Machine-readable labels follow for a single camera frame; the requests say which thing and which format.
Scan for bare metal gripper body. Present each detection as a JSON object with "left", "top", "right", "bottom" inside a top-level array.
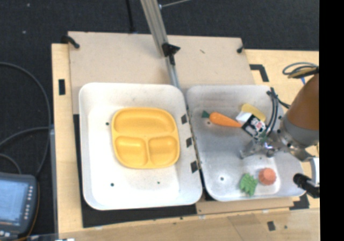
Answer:
[{"left": 262, "top": 130, "right": 316, "bottom": 161}]

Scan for white and black carton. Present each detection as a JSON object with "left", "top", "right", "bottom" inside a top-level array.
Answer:
[{"left": 235, "top": 111, "right": 267, "bottom": 139}]

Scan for white plastic tray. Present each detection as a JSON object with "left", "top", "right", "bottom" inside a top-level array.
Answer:
[
  {"left": 78, "top": 82, "right": 203, "bottom": 211},
  {"left": 184, "top": 84, "right": 307, "bottom": 203}
]

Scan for orange round toy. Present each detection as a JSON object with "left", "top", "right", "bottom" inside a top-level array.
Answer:
[{"left": 258, "top": 167, "right": 278, "bottom": 187}]

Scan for green broccoli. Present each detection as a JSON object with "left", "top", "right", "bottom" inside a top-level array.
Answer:
[{"left": 239, "top": 173, "right": 259, "bottom": 197}]

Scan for yellow banana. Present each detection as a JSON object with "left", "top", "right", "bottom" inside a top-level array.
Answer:
[{"left": 241, "top": 103, "right": 267, "bottom": 122}]

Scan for orange carrot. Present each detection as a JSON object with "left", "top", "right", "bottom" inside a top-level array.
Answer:
[{"left": 201, "top": 110, "right": 243, "bottom": 129}]

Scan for yellow divided plate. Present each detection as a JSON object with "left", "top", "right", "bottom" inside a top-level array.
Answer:
[{"left": 111, "top": 107, "right": 181, "bottom": 169}]

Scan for pale wood board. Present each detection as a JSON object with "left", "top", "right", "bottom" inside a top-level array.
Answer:
[{"left": 67, "top": 31, "right": 296, "bottom": 215}]

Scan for black cylinder on white bracket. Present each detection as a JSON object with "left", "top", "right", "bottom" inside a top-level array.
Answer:
[{"left": 292, "top": 157, "right": 320, "bottom": 199}]

